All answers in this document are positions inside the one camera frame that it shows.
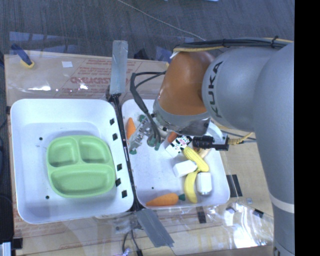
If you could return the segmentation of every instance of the thin white wire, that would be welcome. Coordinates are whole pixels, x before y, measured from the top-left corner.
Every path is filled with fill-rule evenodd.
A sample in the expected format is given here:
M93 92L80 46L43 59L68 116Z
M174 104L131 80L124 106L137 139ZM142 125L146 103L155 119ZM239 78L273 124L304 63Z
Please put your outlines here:
M158 18L156 18L156 17L153 17L153 16L151 16L150 14L148 14L148 13L146 13L146 12L144 12L144 11L142 11L142 10L140 10L140 9L138 9L138 8L136 8L136 7L132 6L132 5L124 2L124 1L122 1L122 0L117 0L117 1L120 2L120 3L122 3L122 4L124 4L124 5L126 5L126 6L129 6L129 7L132 8L132 9L135 9L136 11L138 11L138 12L140 12L140 13L148 16L148 17L151 18L151 19L156 20L157 22L163 23L163 24L165 24L165 25L167 25L167 26L169 26L169 27L171 27L171 28L173 28L173 29L175 29L175 30L179 30L179 31L181 31L181 32L183 32L183 33L187 33L187 34L189 34L189 35L192 35L192 36L194 36L194 37L196 37L196 38L201 39L202 41L206 41L204 38L202 38L202 37L200 37L200 36L198 36L198 35L196 35L196 34L194 34L194 33L185 31L185 30L183 30L183 29L181 29L181 28L178 28L178 27L176 27L176 26L173 26L173 25L171 25L171 24L169 24L169 23L167 23L167 22L164 22L164 21L162 21L162 20L160 20L160 19L158 19Z

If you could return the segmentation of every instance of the black hole in bin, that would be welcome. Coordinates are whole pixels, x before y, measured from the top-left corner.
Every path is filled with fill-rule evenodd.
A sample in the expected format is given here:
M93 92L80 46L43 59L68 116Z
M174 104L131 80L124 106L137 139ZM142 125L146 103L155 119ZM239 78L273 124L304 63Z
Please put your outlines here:
M127 195L128 195L128 194L127 194L127 191L126 191L126 190L122 191L122 198L125 198Z
M120 184L121 184L121 179L118 178L118 179L115 181L115 186L118 187Z

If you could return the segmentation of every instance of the tape strip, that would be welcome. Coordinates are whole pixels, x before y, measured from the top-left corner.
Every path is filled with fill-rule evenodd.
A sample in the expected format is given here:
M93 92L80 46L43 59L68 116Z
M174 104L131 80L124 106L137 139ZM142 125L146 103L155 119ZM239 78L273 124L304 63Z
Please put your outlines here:
M281 209L285 212L291 213L291 214L295 213L295 205L294 204L283 202L283 201L275 198L270 192L269 192L269 196L270 196L271 202L279 209Z

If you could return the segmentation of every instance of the cable tie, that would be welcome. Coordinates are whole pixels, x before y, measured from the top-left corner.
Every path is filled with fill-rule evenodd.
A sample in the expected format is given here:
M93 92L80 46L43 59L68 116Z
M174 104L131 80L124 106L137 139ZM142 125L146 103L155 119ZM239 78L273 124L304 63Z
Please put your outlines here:
M275 40L277 40L278 38L279 38L279 36L276 35L276 36L271 40L271 44L270 44L270 47L271 47L271 48L275 48L275 47L274 47L274 42L275 42Z

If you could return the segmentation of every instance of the yellow corn cob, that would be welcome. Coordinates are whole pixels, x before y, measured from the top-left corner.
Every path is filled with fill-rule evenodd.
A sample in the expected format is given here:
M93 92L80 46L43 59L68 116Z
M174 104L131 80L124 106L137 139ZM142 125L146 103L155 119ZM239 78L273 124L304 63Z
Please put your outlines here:
M196 165L198 166L197 170L201 172L209 171L209 165L207 165L207 163L201 158L201 156L196 151L194 151L191 147L186 146L182 152L187 159L194 161L196 163Z

